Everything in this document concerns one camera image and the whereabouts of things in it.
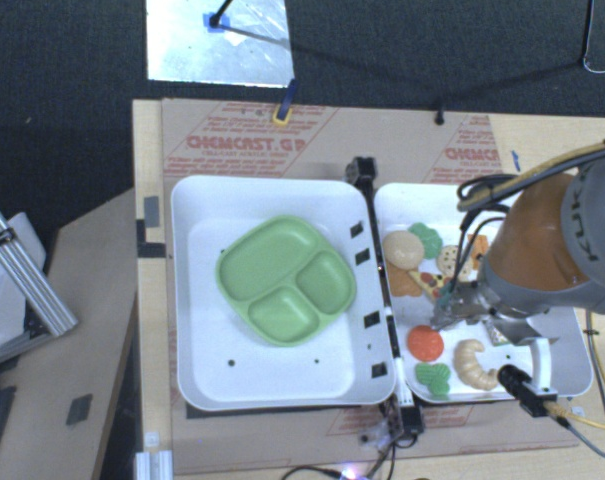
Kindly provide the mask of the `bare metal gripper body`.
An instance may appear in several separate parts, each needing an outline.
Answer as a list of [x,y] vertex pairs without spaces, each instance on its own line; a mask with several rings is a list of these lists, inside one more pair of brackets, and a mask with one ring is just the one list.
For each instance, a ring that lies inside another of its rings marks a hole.
[[445,326],[488,319],[493,308],[491,291],[479,283],[455,283],[448,288],[444,303]]

